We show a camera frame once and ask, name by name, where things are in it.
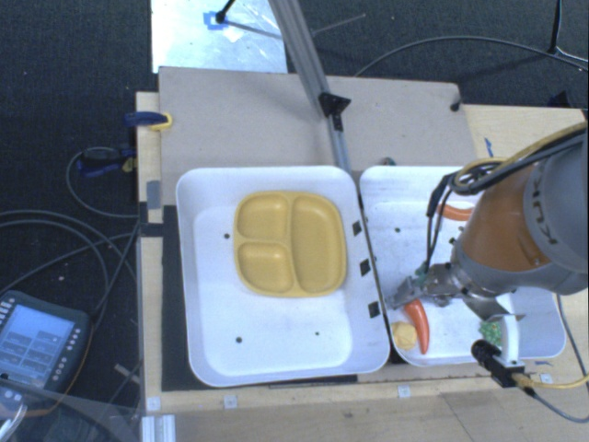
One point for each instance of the thin black and white rod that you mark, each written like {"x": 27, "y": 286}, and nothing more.
{"x": 372, "y": 252}

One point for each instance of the orange toy carrot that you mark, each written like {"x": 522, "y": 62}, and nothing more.
{"x": 421, "y": 325}

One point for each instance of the white plastic tray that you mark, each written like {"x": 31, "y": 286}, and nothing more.
{"x": 400, "y": 219}
{"x": 276, "y": 339}

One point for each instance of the yellow lumpy toy food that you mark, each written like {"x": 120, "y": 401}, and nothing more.
{"x": 404, "y": 335}

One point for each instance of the brown cardboard board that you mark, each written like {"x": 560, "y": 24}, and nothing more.
{"x": 248, "y": 118}

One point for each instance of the yellow divided plate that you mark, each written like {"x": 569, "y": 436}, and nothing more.
{"x": 317, "y": 242}

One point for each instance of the orange toy sausage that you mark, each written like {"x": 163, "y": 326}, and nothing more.
{"x": 453, "y": 212}

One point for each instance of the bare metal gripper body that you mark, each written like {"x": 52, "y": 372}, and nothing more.
{"x": 441, "y": 281}

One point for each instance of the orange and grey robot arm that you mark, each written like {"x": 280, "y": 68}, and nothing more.
{"x": 515, "y": 219}

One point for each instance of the black cylinder on white bracket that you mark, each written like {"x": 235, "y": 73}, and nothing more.
{"x": 510, "y": 339}

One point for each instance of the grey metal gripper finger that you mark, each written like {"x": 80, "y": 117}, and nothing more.
{"x": 440, "y": 300}
{"x": 401, "y": 294}

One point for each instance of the green toy grapes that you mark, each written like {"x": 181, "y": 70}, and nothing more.
{"x": 489, "y": 333}

